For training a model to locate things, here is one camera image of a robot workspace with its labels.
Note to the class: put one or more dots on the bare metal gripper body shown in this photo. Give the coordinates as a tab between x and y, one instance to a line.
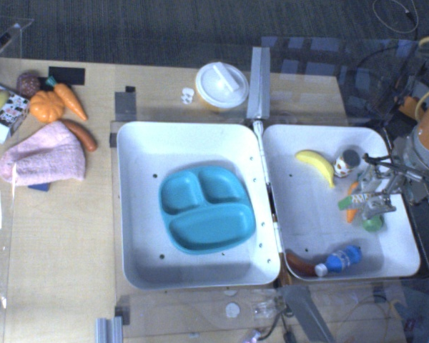
397	181

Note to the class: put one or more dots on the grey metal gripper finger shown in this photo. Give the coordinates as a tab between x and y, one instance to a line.
369	181
377	207

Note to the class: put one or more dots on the green round toy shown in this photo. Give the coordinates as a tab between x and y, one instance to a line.
373	225

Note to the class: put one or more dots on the orange carrot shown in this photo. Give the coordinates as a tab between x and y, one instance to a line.
350	214
71	100

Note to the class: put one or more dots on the small white and orange can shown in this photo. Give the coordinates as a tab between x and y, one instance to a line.
345	164

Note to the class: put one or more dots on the green and white carton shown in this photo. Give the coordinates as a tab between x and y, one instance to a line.
348	202

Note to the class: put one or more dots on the yellow banana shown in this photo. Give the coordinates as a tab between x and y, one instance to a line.
320	164

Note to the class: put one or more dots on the blue plastic bottle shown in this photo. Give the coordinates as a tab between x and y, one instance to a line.
339	260

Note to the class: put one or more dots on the white plastic tray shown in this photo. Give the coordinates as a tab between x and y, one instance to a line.
307	213
143	206

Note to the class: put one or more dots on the brown sausage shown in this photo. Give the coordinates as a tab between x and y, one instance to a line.
84	136
300	264

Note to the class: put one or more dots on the blue divided plate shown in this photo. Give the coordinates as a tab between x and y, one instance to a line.
207	213

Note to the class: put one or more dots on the white round lidded container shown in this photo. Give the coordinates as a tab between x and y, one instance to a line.
221	84

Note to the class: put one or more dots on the white round disc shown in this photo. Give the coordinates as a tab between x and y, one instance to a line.
232	310

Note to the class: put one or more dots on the small white plastic piece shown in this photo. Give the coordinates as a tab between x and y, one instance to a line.
187	96

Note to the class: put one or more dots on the pink knitted cloth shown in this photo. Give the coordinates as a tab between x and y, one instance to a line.
46	157

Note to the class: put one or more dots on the flat blue piece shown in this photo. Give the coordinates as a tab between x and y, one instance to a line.
40	187

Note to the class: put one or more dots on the orange pumpkin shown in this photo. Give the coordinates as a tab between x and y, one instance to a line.
47	106

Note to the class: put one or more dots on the white printed carton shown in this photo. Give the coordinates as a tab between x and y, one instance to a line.
10	116

